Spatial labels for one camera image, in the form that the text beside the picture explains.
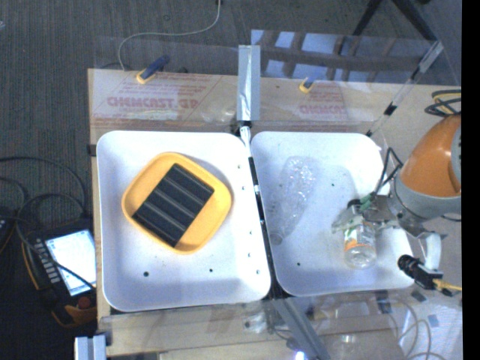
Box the clear plastic bottle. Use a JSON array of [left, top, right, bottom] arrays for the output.
[[267, 155, 318, 245]]

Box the brown cardboard board red print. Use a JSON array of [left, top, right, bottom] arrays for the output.
[[87, 68, 462, 356]]

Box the yellow plate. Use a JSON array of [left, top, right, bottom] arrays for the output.
[[120, 151, 234, 256]]

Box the black cylinder on white bracket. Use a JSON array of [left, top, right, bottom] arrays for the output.
[[397, 231, 446, 290]]

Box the clear bottle with orange label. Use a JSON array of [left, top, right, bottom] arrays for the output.
[[342, 218, 378, 270]]

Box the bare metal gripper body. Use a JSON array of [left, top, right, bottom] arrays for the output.
[[354, 194, 414, 235]]

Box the black ribbed rectangular block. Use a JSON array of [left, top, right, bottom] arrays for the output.
[[131, 163, 216, 249]]

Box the white plastic tray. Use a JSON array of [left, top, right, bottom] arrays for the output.
[[250, 130, 416, 298], [95, 130, 272, 313]]

